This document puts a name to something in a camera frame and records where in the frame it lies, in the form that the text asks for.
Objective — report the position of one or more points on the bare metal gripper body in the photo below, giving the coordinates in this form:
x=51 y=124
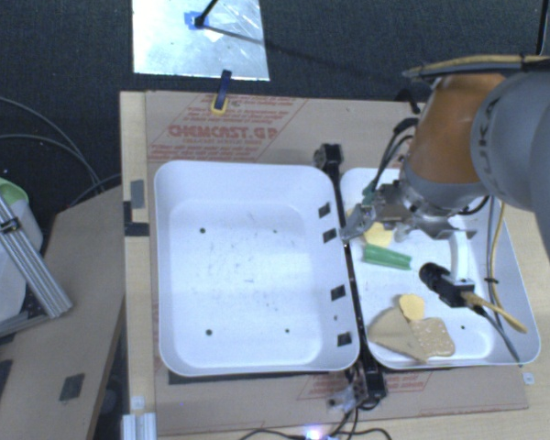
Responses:
x=401 y=204

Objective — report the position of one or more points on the black cylinder on white bracket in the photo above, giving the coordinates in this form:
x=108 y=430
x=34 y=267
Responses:
x=456 y=289

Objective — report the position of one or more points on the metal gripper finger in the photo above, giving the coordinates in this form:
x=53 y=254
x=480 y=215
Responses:
x=403 y=232
x=359 y=223

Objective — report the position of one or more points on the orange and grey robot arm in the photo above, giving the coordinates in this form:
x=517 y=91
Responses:
x=509 y=126

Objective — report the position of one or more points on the yellow crisp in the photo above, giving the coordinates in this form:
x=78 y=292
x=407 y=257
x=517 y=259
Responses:
x=412 y=306

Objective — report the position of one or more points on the tan bread slice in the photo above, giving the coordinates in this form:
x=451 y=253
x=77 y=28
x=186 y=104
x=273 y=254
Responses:
x=433 y=337

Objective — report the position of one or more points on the green toy vegetable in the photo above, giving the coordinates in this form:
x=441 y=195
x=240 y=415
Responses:
x=387 y=258

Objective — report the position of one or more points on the tan wedge slice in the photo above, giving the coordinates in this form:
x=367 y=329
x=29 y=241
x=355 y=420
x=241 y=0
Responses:
x=392 y=333

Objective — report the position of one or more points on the brown cardboard board red print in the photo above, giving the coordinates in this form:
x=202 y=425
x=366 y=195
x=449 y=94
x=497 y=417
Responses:
x=256 y=126

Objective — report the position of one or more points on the white plastic tray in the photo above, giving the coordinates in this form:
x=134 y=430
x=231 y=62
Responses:
x=247 y=273
x=440 y=255

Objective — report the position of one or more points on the thin black rod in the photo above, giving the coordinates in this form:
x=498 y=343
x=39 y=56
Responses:
x=354 y=287

